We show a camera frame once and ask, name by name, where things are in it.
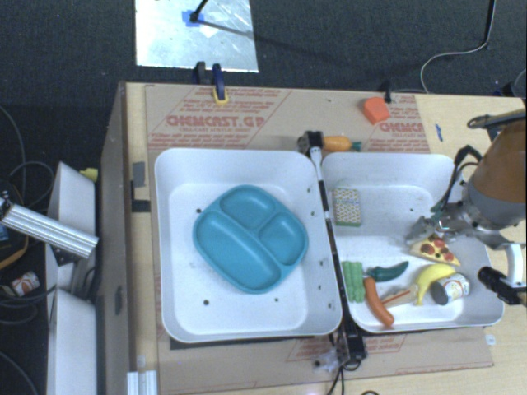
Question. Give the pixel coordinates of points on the white patterned carton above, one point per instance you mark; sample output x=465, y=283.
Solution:
x=347, y=206

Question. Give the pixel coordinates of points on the black cylinder on white bracket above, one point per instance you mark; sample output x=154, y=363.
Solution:
x=500, y=282

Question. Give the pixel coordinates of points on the dark green pepper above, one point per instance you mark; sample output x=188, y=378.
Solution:
x=389, y=272

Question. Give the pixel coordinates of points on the pizza slice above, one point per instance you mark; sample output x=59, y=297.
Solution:
x=434, y=250

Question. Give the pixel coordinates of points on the white plastic tray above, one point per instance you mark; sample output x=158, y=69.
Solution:
x=395, y=167
x=185, y=303

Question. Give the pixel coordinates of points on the orange block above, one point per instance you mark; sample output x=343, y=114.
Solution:
x=376, y=110

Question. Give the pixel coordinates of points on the small red and white can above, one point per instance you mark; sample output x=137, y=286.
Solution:
x=25, y=283

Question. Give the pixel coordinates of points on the orange carrot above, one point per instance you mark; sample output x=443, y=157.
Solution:
x=337, y=142

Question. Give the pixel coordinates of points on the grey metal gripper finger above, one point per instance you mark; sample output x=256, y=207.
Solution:
x=445, y=233
x=421, y=229

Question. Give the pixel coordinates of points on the beige toy with red stripe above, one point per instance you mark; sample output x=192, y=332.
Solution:
x=401, y=295

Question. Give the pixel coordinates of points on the orange sausage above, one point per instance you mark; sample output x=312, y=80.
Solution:
x=376, y=303

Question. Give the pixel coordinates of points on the brown cardboard board red print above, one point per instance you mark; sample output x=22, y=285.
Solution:
x=255, y=122

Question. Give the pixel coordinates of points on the white and orange can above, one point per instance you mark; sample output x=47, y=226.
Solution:
x=455, y=287

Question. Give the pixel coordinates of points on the yellow banana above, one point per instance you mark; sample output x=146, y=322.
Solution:
x=428, y=276

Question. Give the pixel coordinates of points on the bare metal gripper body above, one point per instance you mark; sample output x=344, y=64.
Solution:
x=467, y=220

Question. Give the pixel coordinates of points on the blue divided plate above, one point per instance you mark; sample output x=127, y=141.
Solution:
x=247, y=241

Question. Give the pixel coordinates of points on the light green beans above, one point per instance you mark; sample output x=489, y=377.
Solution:
x=353, y=280

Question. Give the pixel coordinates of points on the thin black and white rod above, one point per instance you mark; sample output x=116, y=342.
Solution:
x=329, y=224

